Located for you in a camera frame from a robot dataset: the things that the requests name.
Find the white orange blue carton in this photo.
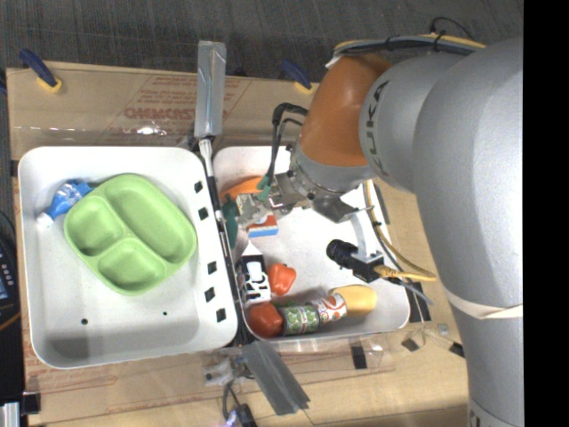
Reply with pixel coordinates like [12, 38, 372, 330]
[246, 213, 280, 239]

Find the orange and white can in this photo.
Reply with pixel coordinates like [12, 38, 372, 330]
[310, 292, 349, 325]

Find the brown cardboard board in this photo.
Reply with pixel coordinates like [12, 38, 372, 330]
[6, 60, 470, 426]

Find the blue and white packet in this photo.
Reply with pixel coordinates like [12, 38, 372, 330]
[36, 179, 95, 229]

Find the white plastic tray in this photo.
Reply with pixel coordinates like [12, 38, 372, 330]
[17, 145, 239, 370]
[212, 145, 411, 342]

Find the green patterned can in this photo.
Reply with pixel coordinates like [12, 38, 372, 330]
[276, 302, 322, 337]

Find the black and white carton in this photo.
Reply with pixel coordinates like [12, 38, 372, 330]
[236, 253, 273, 307]

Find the orange carrot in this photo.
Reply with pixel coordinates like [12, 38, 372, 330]
[220, 175, 268, 202]

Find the black cylinder on white bracket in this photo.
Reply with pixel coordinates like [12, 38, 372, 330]
[325, 211, 386, 284]

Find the green divided plate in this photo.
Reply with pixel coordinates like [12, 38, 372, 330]
[63, 173, 198, 296]

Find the thin black and white rod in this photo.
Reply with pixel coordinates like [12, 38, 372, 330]
[197, 138, 244, 328]

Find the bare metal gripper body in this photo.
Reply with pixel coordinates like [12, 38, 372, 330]
[256, 171, 322, 215]

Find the yellow bread roll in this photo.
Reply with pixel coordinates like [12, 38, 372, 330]
[328, 284, 378, 317]

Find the red tomato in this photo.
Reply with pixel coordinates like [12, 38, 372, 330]
[246, 302, 285, 339]

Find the orange pepper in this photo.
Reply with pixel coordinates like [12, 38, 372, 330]
[267, 262, 298, 297]

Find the dark green bottle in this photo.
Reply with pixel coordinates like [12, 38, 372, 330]
[221, 193, 240, 250]

